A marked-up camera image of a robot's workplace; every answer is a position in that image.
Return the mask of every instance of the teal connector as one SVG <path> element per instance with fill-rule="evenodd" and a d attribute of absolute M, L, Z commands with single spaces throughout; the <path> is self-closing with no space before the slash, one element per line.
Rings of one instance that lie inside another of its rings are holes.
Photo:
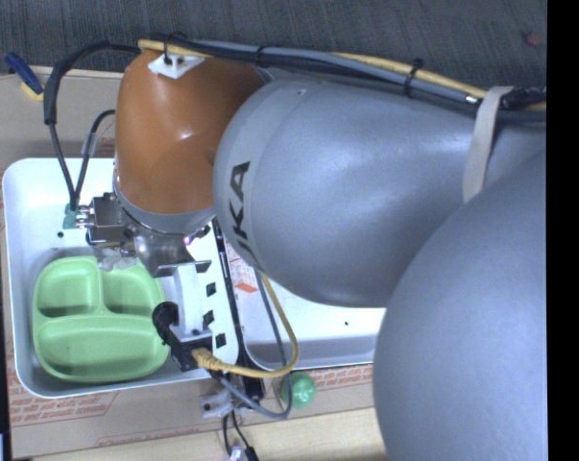
<path fill-rule="evenodd" d="M 64 229 L 76 229 L 78 227 L 77 214 L 77 209 L 71 210 L 69 204 L 65 205 L 65 218 L 62 219 L 62 227 Z"/>

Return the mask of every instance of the white bracket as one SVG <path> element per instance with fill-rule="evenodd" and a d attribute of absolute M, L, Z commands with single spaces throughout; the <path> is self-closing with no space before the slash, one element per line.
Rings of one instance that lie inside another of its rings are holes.
<path fill-rule="evenodd" d="M 185 55 L 163 53 L 156 60 L 148 63 L 148 68 L 156 75 L 161 74 L 171 79 L 178 79 L 203 61 L 204 59 L 201 57 L 187 57 Z"/>

